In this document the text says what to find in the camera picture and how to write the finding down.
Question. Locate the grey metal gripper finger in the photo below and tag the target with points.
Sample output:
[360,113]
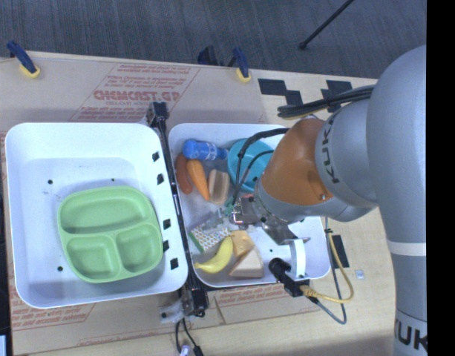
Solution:
[213,223]

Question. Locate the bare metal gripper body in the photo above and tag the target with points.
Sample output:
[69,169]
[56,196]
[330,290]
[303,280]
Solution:
[245,210]

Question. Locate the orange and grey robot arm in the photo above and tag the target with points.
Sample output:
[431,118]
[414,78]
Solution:
[394,154]

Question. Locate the white patterned packet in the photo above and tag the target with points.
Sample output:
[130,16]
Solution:
[206,237]

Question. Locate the yellow toy cheese wedge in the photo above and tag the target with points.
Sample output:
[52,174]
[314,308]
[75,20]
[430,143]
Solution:
[242,243]

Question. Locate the yellow banana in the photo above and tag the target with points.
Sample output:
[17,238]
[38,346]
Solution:
[221,256]

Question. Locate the tan toy bread bun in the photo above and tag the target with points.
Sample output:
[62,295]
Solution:
[219,185]

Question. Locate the orange toy carrot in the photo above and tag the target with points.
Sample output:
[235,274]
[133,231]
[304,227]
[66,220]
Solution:
[198,178]

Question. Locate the tan toy bread wedge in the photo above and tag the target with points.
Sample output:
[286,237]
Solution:
[249,265]

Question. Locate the teal bowl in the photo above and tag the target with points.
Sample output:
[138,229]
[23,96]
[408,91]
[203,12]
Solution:
[249,154]

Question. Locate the orange-red toy sausage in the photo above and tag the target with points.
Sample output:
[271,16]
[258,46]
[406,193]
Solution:
[182,174]

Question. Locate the blue toy bottle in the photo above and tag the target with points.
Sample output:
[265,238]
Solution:
[201,150]

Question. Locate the white plastic tray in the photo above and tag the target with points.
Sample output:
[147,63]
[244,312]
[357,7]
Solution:
[34,154]
[212,132]

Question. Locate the green divided plate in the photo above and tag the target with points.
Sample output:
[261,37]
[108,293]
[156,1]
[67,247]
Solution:
[108,232]

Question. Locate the brown cardboard board red print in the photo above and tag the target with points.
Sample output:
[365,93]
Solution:
[82,95]

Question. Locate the black cylinder on white bracket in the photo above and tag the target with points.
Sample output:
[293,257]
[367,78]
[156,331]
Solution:
[286,273]

